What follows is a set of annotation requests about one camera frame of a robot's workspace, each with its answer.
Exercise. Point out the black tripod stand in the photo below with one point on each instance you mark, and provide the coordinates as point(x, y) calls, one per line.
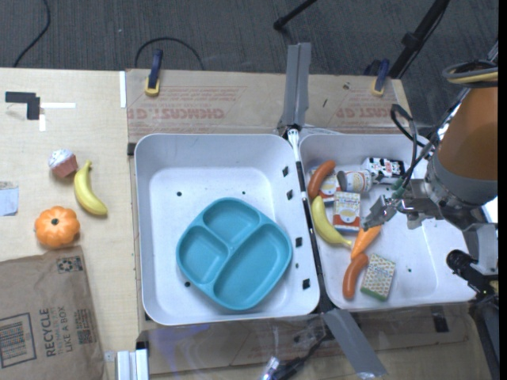
point(429, 20)

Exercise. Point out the small soup can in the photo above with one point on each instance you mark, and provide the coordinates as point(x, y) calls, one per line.
point(358, 180)

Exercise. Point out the green and white patterned carton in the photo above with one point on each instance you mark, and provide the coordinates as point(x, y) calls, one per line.
point(378, 277)

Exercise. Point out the pink cupcake with white icing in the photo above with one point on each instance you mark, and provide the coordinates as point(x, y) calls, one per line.
point(63, 164)

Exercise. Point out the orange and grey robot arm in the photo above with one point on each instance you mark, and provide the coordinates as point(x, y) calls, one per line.
point(471, 133)

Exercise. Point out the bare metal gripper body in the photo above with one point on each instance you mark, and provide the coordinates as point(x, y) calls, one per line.
point(421, 202)

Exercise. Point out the black and white cow carton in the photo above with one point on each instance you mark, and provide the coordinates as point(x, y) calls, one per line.
point(386, 168)

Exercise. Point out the brown cardboard board red print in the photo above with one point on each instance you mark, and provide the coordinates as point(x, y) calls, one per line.
point(245, 101)

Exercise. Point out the orange sausage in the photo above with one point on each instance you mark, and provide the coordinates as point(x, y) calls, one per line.
point(320, 176)
point(353, 273)

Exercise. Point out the orange carrot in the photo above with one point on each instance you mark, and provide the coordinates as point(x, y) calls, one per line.
point(364, 240)

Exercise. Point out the black cylinder on white bracket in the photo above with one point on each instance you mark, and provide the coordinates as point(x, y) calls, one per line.
point(481, 244)

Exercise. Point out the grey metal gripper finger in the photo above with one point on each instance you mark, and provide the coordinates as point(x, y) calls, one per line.
point(383, 203)
point(372, 218)

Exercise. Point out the white plastic tray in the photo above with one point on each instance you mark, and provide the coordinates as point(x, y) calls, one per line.
point(428, 267)
point(166, 283)

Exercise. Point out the blue divided plate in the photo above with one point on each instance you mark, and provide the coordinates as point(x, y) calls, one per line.
point(237, 259)

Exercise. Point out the yellow banana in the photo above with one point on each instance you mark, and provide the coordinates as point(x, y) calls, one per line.
point(85, 194)
point(322, 220)

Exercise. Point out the brown paper bag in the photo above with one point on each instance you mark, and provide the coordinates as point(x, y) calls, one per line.
point(43, 315)

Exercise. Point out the thin black and white rod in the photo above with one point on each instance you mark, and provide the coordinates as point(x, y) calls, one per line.
point(304, 196)

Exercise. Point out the orange and white soup carton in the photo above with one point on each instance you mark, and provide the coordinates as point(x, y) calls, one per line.
point(347, 212)
point(329, 190)

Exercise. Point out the orange pumpkin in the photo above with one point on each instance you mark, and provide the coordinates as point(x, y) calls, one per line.
point(57, 228)

